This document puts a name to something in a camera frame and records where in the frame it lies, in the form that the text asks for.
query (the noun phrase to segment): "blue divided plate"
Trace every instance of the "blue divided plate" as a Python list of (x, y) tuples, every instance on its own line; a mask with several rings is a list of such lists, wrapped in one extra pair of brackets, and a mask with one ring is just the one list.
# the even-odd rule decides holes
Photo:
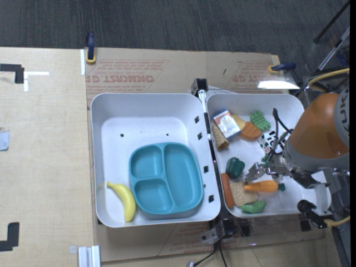
[(166, 142), (135, 150), (129, 174), (136, 203), (149, 214), (184, 212), (202, 201), (199, 166), (193, 152), (183, 144)]

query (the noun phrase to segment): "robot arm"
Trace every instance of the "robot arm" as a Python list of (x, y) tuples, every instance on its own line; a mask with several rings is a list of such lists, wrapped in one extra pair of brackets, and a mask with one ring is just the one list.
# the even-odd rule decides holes
[(303, 112), (286, 142), (282, 162), (305, 188), (313, 188), (311, 174), (324, 169), (350, 169), (349, 87), (325, 93)]

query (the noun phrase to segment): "black cable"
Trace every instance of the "black cable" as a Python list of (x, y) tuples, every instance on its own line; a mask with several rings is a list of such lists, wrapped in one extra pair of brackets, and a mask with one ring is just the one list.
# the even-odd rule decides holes
[(275, 117), (277, 118), (278, 123), (280, 123), (280, 125), (284, 128), (284, 130), (289, 131), (289, 129), (284, 125), (282, 120), (279, 118), (277, 109), (275, 109)]
[(221, 249), (221, 244), (220, 243), (219, 243), (219, 249), (220, 249), (221, 257), (222, 257), (223, 262), (224, 262), (224, 266), (228, 267), (228, 265), (226, 264), (225, 257), (224, 257), (224, 254), (223, 254), (223, 250)]
[(208, 259), (210, 256), (212, 256), (214, 253), (216, 252), (216, 245), (214, 244), (214, 250), (212, 251), (212, 253), (210, 253), (207, 257), (201, 259), (200, 261), (194, 263), (193, 266), (198, 266), (200, 263), (202, 263), (204, 260)]
[(294, 71), (294, 70), (290, 70), (288, 71), (290, 72), (291, 76), (294, 79), (294, 82), (300, 87), (303, 85), (303, 79)]
[(271, 161), (271, 159), (272, 159), (272, 157), (274, 155), (274, 152), (276, 150), (277, 144), (278, 144), (278, 113), (277, 113), (277, 109), (276, 108), (273, 108), (272, 115), (273, 115), (274, 120), (276, 122), (276, 135), (274, 137), (274, 143), (273, 143), (272, 150), (270, 151), (270, 155), (268, 157), (268, 161)]

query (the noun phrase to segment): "white tape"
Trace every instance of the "white tape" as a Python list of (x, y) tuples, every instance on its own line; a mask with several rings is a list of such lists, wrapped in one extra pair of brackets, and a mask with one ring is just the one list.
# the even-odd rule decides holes
[(0, 151), (7, 151), (9, 148), (10, 132), (6, 128), (0, 127)]
[(72, 245), (69, 247), (69, 254), (77, 254), (78, 253), (78, 246)]
[(81, 61), (82, 75), (85, 75), (85, 51), (84, 51), (84, 49), (80, 50), (80, 61)]
[(25, 92), (28, 92), (28, 76), (30, 75), (40, 76), (40, 75), (50, 75), (50, 73), (48, 71), (25, 71), (23, 73), (23, 90)]
[(100, 246), (79, 247), (78, 267), (101, 267)]

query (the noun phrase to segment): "cardboard surface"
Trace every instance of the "cardboard surface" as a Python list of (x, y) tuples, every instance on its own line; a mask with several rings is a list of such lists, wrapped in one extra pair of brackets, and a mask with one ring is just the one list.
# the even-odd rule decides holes
[(0, 241), (19, 223), (19, 243), (0, 252), (0, 266), (76, 266), (71, 246), (92, 246), (85, 77), (79, 50), (0, 48), (0, 63), (29, 76), (15, 84), (0, 72)]
[[(226, 67), (224, 62), (277, 60), (249, 53), (98, 49), (97, 60), (103, 58), (166, 61), (162, 67), (139, 73), (152, 76), (160, 85), (137, 78), (136, 82), (111, 82), (120, 86), (115, 91), (178, 93), (187, 92), (195, 78), (208, 78), (210, 85), (219, 88), (233, 84), (236, 68)], [(207, 62), (211, 59), (217, 63)], [(77, 266), (77, 247), (94, 244), (101, 245), (105, 266), (185, 266), (210, 253), (211, 247), (198, 239), (208, 228), (205, 222), (149, 229), (109, 229), (98, 223), (92, 209), (95, 197), (90, 174), (91, 126), (86, 100), (90, 82), (82, 75), (81, 50), (0, 48), (0, 63), (21, 64), (27, 72), (49, 72), (48, 76), (29, 76), (28, 92), (24, 85), (13, 83), (13, 74), (0, 74), (0, 127), (10, 131), (9, 148), (0, 152), (0, 241), (7, 240), (8, 224), (19, 222), (18, 246), (0, 252), (0, 266)], [(92, 71), (89, 76), (94, 73), (96, 87), (91, 91), (88, 87), (88, 99), (111, 88), (104, 82), (106, 74)], [(222, 78), (226, 86), (214, 78)], [(341, 266), (330, 229), (311, 227), (302, 233), (298, 222), (288, 218), (274, 219), (275, 224), (255, 222), (251, 237), (223, 243), (227, 265)], [(203, 265), (222, 264), (216, 253)]]
[[(96, 54), (96, 63), (86, 65), (88, 108), (91, 100), (101, 93), (187, 93), (196, 78), (206, 78), (212, 91), (237, 93), (286, 93), (256, 87), (258, 81), (289, 80), (282, 73), (268, 73), (268, 65), (279, 64), (278, 57), (270, 54), (114, 48), (97, 48)], [(212, 250), (211, 246), (200, 242), (200, 233), (210, 229), (206, 222), (119, 229), (98, 224), (92, 147), (90, 155), (94, 239), (95, 244), (101, 245), (103, 262)], [(247, 221), (247, 226), (256, 225), (256, 229), (251, 230), (252, 236), (243, 238), (237, 234), (224, 242), (223, 248), (247, 248), (250, 244), (271, 245), (325, 237), (324, 232), (317, 229), (302, 233), (299, 221), (296, 215), (279, 219), (271, 217), (265, 220), (265, 224)]]

